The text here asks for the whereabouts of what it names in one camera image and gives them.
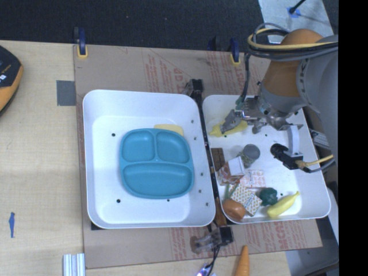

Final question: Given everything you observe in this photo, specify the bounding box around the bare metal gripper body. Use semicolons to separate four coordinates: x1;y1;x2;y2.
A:
241;95;284;131

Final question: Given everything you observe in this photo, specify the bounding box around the yellow squeeze bottle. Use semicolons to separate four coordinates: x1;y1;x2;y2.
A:
209;120;248;138

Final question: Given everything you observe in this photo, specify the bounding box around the clear jar with grey lid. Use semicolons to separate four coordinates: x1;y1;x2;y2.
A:
237;144;261;168

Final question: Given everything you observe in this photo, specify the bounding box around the thin black rod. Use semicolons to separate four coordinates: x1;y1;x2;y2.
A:
195;90;220;227

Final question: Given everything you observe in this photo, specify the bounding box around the brown chocolate bar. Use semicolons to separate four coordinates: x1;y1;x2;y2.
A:
210;147;225;170

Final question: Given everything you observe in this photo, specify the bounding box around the small white and brown carton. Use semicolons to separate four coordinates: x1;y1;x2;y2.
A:
217;156;246;186

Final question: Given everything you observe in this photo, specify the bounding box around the red and white packet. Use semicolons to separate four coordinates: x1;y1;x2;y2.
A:
240;169;267;189

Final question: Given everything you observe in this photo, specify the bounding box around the yellow cheese slice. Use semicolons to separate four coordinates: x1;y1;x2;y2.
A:
154;124;185;137

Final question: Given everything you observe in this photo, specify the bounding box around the green broccoli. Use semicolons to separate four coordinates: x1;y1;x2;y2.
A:
259;187;279;207

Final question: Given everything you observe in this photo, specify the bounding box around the white plastic tray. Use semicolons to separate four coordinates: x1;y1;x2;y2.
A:
82;89;216;229
202;94;332;225

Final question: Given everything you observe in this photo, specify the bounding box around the orange and white patterned box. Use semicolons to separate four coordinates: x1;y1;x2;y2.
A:
229;182;263;217

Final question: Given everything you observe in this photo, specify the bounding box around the yellow banana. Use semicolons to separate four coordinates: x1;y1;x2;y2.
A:
266;191;301;219

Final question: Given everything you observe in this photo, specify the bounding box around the orange carrot with green stem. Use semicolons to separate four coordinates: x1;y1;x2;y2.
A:
223;183;247;221

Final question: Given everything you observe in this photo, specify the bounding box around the blue divided plate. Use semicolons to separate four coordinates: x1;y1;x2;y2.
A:
119;128;196;200

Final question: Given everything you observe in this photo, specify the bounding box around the brown cardboard board red print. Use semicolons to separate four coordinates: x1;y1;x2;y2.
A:
73;44;323;270

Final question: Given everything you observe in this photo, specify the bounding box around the plain orange carrot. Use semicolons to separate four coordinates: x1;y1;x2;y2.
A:
234;245;250;276

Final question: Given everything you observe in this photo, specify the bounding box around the black block with thin wires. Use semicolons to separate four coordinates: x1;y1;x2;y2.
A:
183;78;204;96
190;225;234;254

